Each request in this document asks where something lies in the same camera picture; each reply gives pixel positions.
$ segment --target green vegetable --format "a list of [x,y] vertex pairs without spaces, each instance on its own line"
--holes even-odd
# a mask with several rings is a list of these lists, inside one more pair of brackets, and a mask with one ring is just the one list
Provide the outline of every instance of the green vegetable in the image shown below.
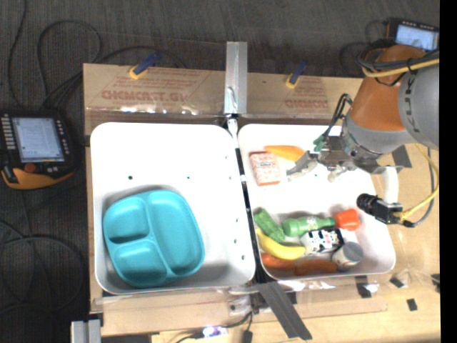
[[283,242],[286,238],[283,228],[275,223],[265,209],[261,209],[261,211],[254,215],[254,222],[266,236],[273,239],[275,242]]

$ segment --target display screen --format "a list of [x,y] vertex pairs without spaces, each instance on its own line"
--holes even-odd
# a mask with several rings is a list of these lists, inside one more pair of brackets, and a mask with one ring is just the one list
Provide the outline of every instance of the display screen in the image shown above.
[[398,25],[395,42],[407,44],[426,51],[438,48],[439,32],[413,28],[412,26]]
[[13,118],[21,161],[64,161],[64,153],[52,118]]

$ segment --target red button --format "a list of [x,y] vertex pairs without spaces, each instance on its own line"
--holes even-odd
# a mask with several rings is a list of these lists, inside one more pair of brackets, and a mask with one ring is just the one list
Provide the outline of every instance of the red button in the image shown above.
[[36,165],[34,163],[27,163],[25,166],[24,166],[24,170],[27,172],[27,173],[34,173],[36,171]]

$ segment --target wooden surface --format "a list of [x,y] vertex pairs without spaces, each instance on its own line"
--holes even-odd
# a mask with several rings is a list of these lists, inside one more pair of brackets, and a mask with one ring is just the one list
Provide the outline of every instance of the wooden surface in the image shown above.
[[[265,75],[266,81],[272,79]],[[330,107],[334,107],[343,92],[355,96],[360,80],[322,78]],[[408,145],[412,167],[399,174],[399,201],[412,207],[430,192],[428,164],[414,145]],[[433,153],[438,163],[438,152]],[[392,161],[388,156],[383,160]],[[197,291],[179,294],[137,295],[133,298],[103,297],[94,275],[94,226],[91,215],[90,151],[86,152],[89,202],[89,252],[91,310],[103,312],[102,335],[116,336],[135,333],[151,335],[154,343],[173,343],[189,332],[209,324],[228,324],[239,319],[230,315],[227,301],[234,299],[226,292]],[[378,194],[382,181],[373,176]],[[430,217],[415,229],[390,226],[397,262],[391,273],[369,278],[376,288],[371,298],[362,299],[348,281],[340,282],[332,292],[298,293],[297,311],[315,342],[439,342],[441,340],[441,295],[433,285],[431,274],[439,273],[439,199]],[[424,210],[414,217],[419,218]],[[398,288],[389,282],[398,277],[405,286]],[[417,310],[411,311],[413,299]],[[247,324],[231,328],[229,335],[213,338],[213,343],[240,342]],[[266,311],[255,315],[250,330],[253,342],[287,342],[288,338],[275,316]]]

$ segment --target yellow cable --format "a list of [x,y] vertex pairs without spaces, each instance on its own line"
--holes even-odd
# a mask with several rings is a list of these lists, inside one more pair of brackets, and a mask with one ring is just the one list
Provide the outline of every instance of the yellow cable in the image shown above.
[[418,209],[420,209],[421,207],[423,207],[427,203],[431,202],[431,200],[436,197],[436,195],[438,194],[438,190],[439,190],[439,170],[438,170],[438,167],[435,165],[435,163],[433,163],[432,159],[430,157],[428,157],[427,154],[425,154],[423,152],[423,150],[417,144],[416,144],[416,147],[420,151],[422,156],[427,159],[428,163],[431,165],[431,167],[435,171],[435,173],[436,173],[436,187],[435,187],[435,190],[427,198],[425,198],[421,203],[417,204],[414,207],[411,207],[410,209],[407,209],[406,211],[395,212],[393,215],[398,217],[401,222],[405,221],[407,218],[409,218]]
[[365,67],[362,67],[362,71],[368,77],[385,77],[385,76],[390,76],[390,75],[395,75],[395,74],[402,74],[403,72],[407,72],[410,69],[417,70],[417,69],[421,69],[423,67],[436,65],[439,63],[440,63],[440,59],[434,59],[434,60],[430,60],[427,62],[422,62],[420,64],[411,65],[409,67],[405,66],[405,67],[401,67],[400,69],[394,69],[394,70],[389,70],[389,71],[371,72],[368,69],[366,69]]

